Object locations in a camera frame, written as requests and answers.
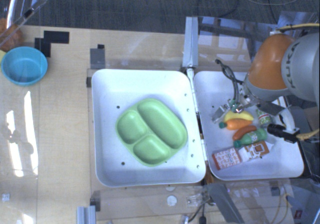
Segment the carrot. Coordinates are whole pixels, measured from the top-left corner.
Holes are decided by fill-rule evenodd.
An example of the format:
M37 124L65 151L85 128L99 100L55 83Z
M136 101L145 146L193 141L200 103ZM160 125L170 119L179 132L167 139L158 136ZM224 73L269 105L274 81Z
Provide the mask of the carrot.
M237 130L235 132L235 134L232 136L232 139L234 141L239 140L242 138L243 135L250 133L250 132L254 132L257 130L257 127L255 127L254 125L247 125L245 127L242 127L241 129Z
M242 127L246 127L252 124L252 121L246 120L246 119L241 119L241 118L233 118L230 119L226 122L220 122L219 127L222 128L227 128L228 130L238 130Z

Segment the green plate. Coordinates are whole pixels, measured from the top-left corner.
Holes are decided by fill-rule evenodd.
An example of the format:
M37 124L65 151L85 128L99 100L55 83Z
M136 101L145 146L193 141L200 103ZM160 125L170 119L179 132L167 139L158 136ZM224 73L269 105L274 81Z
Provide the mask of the green plate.
M188 138L179 118L154 98L141 100L127 109L115 127L125 147L140 163L149 167L167 161Z

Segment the yellow cable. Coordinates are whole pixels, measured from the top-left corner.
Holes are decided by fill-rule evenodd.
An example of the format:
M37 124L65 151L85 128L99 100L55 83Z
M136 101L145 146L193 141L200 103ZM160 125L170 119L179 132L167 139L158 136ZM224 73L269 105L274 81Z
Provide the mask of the yellow cable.
M276 31L286 31L286 30L294 30L294 29L299 29L299 28L319 28L320 25L319 23L303 23L303 24L297 24L297 25L288 25L288 26L282 26L279 28L276 28Z
M283 195L283 196L281 196L281 194L279 195L279 205L278 205L278 208L277 208L277 210L276 210L275 216L273 217L273 219L272 219L272 221L270 222L270 224L274 224L275 221L276 221L276 218L278 217L278 214L279 214L279 211L280 211L280 206L281 206L281 198L289 195L289 194L287 193L287 190L286 190L286 185L285 185L285 184L282 184L282 186L283 186L283 189L284 189L284 195ZM281 219L279 222L277 222L276 224L281 224L281 223L285 220L285 218L286 218L286 216L287 216L287 214L288 214L288 209L289 209L289 202L288 202L288 200L286 199L286 200L285 200L285 213L284 213L284 216L283 216L282 219Z
M296 135L296 137L300 140L300 141L304 141L307 140L309 138L311 138L313 135L317 134L320 131L320 129L316 129L314 131L311 132L307 132L307 133L300 133L298 135Z

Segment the green bottle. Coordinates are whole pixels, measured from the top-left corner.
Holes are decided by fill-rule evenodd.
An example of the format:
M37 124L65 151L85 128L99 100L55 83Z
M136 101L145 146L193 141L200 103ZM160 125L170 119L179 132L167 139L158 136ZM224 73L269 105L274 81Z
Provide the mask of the green bottle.
M264 141L267 138L268 134L265 129L259 128L255 131L251 131L242 136L241 139L238 139L233 142L233 146L237 149L242 146L250 145L259 141Z

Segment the blue bowl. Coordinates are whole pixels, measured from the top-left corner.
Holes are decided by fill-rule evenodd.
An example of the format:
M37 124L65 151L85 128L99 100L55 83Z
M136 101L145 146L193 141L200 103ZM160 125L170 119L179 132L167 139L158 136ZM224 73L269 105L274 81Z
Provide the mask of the blue bowl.
M32 47L22 46L8 51L2 61L4 76L19 86L30 86L44 77L48 62L44 54Z

